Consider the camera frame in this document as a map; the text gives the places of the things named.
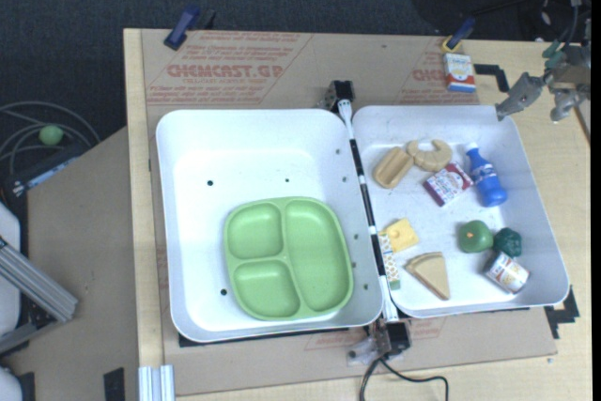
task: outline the blue bottle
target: blue bottle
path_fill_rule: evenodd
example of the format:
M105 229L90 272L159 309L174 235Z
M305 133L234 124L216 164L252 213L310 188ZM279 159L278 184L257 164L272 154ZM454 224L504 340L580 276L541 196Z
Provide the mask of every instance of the blue bottle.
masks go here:
M495 167L480 155L478 145L474 142L467 144L466 154L471 162L470 176L480 192L484 206L492 208L504 203L507 192L499 183Z

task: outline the toy sandwich bread slice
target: toy sandwich bread slice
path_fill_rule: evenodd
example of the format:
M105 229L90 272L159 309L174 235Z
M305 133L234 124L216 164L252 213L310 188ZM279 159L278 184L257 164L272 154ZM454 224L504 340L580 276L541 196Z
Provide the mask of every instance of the toy sandwich bread slice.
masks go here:
M427 253L413 257L405 269L443 301L449 300L449 280L442 253Z

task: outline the green plate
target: green plate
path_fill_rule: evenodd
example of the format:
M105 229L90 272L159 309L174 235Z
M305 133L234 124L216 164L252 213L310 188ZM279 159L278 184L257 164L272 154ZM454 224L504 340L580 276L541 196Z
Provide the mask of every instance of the green plate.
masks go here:
M332 313L353 290L347 243L334 212L310 197L244 204L224 228L227 269L239 305L264 320Z

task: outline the wooden table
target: wooden table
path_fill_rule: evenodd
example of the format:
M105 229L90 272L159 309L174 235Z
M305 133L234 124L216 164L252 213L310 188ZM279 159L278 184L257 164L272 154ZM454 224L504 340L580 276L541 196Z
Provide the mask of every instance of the wooden table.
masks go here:
M464 41L464 51L477 64L496 64L510 83L528 71L542 73L546 46L540 43ZM157 253L144 85L142 31L124 31L128 132L131 156L131 208L135 258L138 354L141 366L164 364L159 305ZM476 79L481 103L494 104L505 95L494 78ZM552 97L543 93L525 112L513 116L531 163L548 218L570 276L579 317L562 324L558 354L552 359L470 364L412 372L414 377L448 378L452 399L592 399L591 310L591 151L576 115L557 124L549 119ZM226 393L186 396L186 400L356 399L361 380L340 378L303 384ZM392 375L377 375L368 388L371 399L442 399L436 383L413 384Z

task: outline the tin can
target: tin can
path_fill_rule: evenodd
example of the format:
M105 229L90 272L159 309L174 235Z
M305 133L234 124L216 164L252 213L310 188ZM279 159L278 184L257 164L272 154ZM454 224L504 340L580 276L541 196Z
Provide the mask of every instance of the tin can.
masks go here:
M485 274L497 285L513 294L520 291L530 277L530 272L526 268L503 252L495 254L486 263Z

